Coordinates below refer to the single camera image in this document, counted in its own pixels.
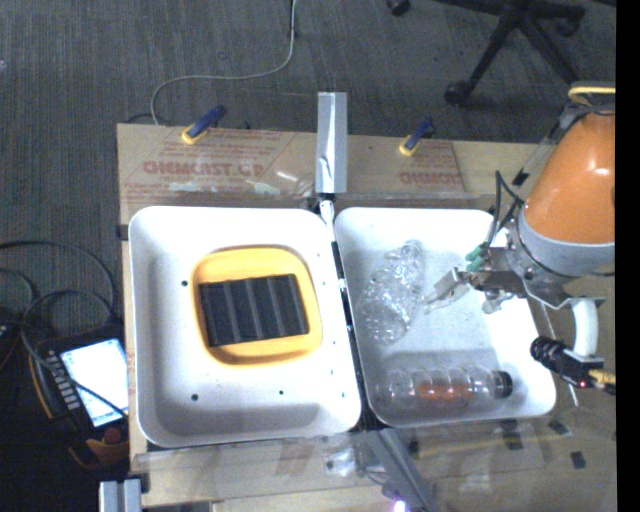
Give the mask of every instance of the blue clamp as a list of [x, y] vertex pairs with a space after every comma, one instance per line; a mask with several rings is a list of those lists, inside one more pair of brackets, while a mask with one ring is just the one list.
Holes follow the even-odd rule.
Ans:
[[430, 117], [427, 117], [420, 126], [400, 144], [400, 153], [405, 156], [411, 156], [418, 149], [418, 143], [422, 137], [431, 137], [436, 131], [433, 121]]
[[218, 123], [220, 119], [227, 113], [227, 109], [223, 105], [218, 105], [216, 108], [212, 108], [198, 119], [191, 126], [188, 126], [182, 130], [182, 140], [187, 144], [193, 145], [198, 142], [207, 133], [207, 128], [211, 125]]

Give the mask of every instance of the screen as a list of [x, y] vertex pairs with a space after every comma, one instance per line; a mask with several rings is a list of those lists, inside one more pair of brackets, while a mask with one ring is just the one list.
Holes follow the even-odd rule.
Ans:
[[[127, 359], [117, 339], [101, 341], [60, 355], [73, 380], [123, 411], [128, 409]], [[83, 389], [78, 389], [78, 393], [94, 426], [99, 427], [122, 417], [91, 393]]]

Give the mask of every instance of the clear plastic bottle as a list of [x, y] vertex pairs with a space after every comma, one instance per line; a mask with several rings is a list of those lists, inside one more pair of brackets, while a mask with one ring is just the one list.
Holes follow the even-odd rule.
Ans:
[[402, 338], [423, 301], [424, 248], [417, 240], [389, 251], [365, 287], [357, 305], [359, 326], [374, 343]]
[[377, 388], [389, 408], [455, 412], [499, 405], [513, 391], [511, 376], [481, 366], [437, 370], [391, 370]]

